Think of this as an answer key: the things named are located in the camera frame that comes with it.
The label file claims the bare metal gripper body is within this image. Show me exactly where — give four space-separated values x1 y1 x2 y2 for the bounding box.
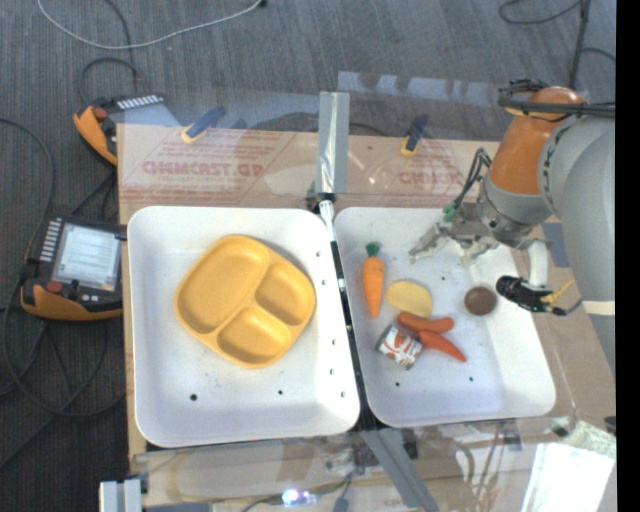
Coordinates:
447 200 534 251

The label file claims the brown round biscuit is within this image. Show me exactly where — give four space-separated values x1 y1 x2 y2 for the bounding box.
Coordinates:
463 285 498 317

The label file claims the pale yellow oval slice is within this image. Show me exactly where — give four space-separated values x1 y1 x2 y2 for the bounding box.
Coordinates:
385 280 434 320

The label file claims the orange carrot with green top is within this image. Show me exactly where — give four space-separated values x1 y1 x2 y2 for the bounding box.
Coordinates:
361 241 387 320

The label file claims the orange sausage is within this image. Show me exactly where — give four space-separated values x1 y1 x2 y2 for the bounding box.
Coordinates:
397 311 456 335

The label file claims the plain orange carrot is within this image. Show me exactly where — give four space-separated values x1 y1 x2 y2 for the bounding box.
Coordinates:
418 329 468 364

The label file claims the white and red can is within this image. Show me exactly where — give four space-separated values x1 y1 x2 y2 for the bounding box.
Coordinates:
375 323 424 372

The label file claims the white plastic tray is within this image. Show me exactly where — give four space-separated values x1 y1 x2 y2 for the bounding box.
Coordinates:
126 205 362 449
332 206 558 430

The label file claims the yellow divided plate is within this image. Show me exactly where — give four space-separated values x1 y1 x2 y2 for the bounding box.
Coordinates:
173 233 318 371

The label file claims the brown cardboard board, red print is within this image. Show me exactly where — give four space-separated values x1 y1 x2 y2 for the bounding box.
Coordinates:
115 123 617 507

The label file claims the black cylinder on white bracket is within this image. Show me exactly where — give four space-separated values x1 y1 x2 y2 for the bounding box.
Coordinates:
495 239 555 314

